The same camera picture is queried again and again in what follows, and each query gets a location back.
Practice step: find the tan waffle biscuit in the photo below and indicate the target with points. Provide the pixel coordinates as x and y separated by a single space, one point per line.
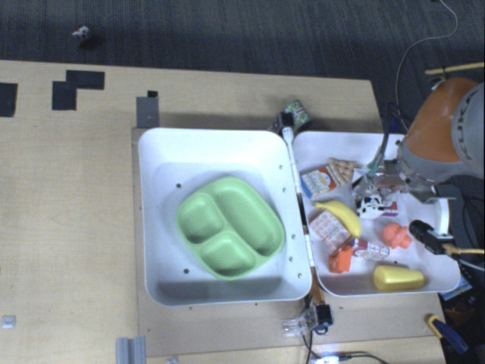
341 167

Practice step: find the black and white cow carton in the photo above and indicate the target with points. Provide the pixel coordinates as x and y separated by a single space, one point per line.
371 205

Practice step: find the white and orange carton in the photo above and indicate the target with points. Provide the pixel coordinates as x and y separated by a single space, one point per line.
318 182

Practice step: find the small white and red toy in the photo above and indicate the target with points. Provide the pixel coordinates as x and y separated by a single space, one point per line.
81 34

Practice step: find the black cylinder on white bracket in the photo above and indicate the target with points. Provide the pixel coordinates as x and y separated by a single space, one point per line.
424 235

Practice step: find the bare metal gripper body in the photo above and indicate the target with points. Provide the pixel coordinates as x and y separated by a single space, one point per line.
392 178

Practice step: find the white plastic tray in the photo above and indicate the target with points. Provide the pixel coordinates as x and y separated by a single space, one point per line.
166 264
435 275

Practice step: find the yellow banana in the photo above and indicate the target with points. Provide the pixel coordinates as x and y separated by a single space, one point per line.
346 212

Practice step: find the yellow cheese wedge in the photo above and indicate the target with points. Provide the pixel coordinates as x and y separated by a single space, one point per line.
396 278

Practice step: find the red orange carton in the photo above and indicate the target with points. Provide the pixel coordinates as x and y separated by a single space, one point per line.
340 262

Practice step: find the thin black and white rod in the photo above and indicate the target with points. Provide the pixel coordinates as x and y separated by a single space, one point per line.
291 154

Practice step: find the green divided plate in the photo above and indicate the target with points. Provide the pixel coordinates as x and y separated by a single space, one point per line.
242 207

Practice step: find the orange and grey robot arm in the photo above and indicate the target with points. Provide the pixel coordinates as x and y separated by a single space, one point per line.
435 131

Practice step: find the orange ice cream toy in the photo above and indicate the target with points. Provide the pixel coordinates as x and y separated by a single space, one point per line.
394 235

